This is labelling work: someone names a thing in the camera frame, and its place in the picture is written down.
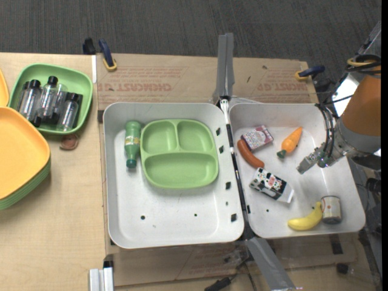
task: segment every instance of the white tray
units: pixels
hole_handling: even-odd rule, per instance
[[[312,104],[235,104],[229,111],[235,142],[241,135],[259,125],[266,125],[274,140],[258,148],[255,155],[265,163],[265,169],[284,179],[295,194],[290,204],[275,201],[249,187],[255,169],[238,154],[249,224],[263,238],[284,238],[329,233],[357,232],[365,225],[365,213],[346,158],[329,168],[317,165],[301,175],[296,167],[325,140],[325,125],[321,112]],[[283,139],[297,127],[303,127],[300,142],[294,152],[280,160],[276,153]],[[343,220],[337,225],[320,222],[309,231],[298,232],[287,226],[287,220],[306,216],[321,197],[336,195],[341,199]]]
[[[125,166],[125,123],[138,120],[146,125],[157,119],[197,119],[212,131],[219,149],[219,174],[209,186],[171,190],[151,186],[141,163],[134,170]],[[295,191],[286,204],[248,186],[255,169],[248,165],[236,148],[249,223],[263,238],[322,235],[357,232],[365,225],[365,214],[346,158],[334,166],[312,167],[301,175],[296,170],[302,159],[325,139],[321,112],[312,104],[235,104],[230,108],[235,143],[240,136],[258,125],[266,125],[273,142],[255,154],[265,169],[287,181]],[[284,160],[276,156],[283,139],[298,126],[303,134],[296,150]],[[226,243],[237,240],[244,221],[238,187],[229,150],[222,111],[211,104],[131,103],[110,105],[104,112],[105,162],[107,172],[107,211],[112,241],[125,249]],[[314,229],[297,232],[287,220],[305,216],[322,196],[341,199],[343,220],[330,225],[321,222]]]
[[[220,167],[210,185],[182,190],[157,188],[148,183],[140,161],[133,171],[125,166],[125,123],[137,120],[144,126],[166,118],[196,119],[212,131]],[[103,120],[108,226],[115,244],[137,249],[226,243],[241,236],[244,221],[224,115],[219,108],[211,104],[119,102],[106,108]]]

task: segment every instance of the green bowl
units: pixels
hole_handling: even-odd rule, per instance
[[[203,187],[218,175],[213,135],[199,121],[163,119],[148,123],[141,132],[140,149],[145,177],[156,187]]]
[[[49,76],[56,76],[58,84],[64,84],[68,92],[82,95],[81,106],[78,109],[78,120],[76,127],[70,130],[57,130],[55,125],[42,123],[37,129],[43,133],[68,135],[78,131],[85,123],[93,96],[93,83],[90,78],[82,72],[66,67],[51,64],[32,64],[22,70],[17,78],[11,92],[8,106],[15,109],[18,103],[19,94],[22,86],[32,79],[39,80],[41,85],[47,83]]]

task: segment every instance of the green bottle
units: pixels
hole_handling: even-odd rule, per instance
[[[140,153],[141,125],[138,121],[129,121],[125,125],[125,152],[127,154],[127,167],[135,168],[136,160]]]

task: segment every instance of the small brown object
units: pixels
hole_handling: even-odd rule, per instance
[[[59,147],[63,150],[74,150],[78,145],[78,136],[74,133],[64,135]]]

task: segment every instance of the small bottle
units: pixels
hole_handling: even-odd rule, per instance
[[[52,123],[57,124],[59,116],[61,115],[63,105],[67,97],[67,87],[64,84],[57,84],[57,94],[55,102],[53,103]]]
[[[50,76],[42,89],[38,116],[41,117],[43,121],[49,121],[52,117],[56,95],[58,94],[58,88],[56,87],[57,83],[58,78],[56,76]]]
[[[378,286],[381,281],[379,274],[372,273],[368,267],[338,263],[336,269],[338,273],[344,275],[349,280],[360,280],[373,286]]]
[[[25,91],[27,90],[27,87],[28,87],[28,84],[29,84],[29,83],[30,83],[30,81],[27,81],[27,82],[24,83],[23,86],[22,86],[22,90],[21,90],[20,93],[19,93],[18,103],[16,104],[16,107],[15,107],[15,110],[16,110],[16,111],[19,111],[19,110],[20,110],[20,106],[21,106],[21,104],[22,104],[23,96],[24,96]]]
[[[135,168],[140,153],[141,124],[138,121],[129,121],[125,125],[124,148],[127,154],[127,167]]]
[[[32,80],[30,82],[25,90],[19,109],[19,113],[28,119],[35,127],[41,125],[41,120],[36,115],[41,99],[40,87],[41,83],[38,80]]]
[[[73,128],[78,112],[78,94],[71,93],[59,116],[57,129],[66,132]]]

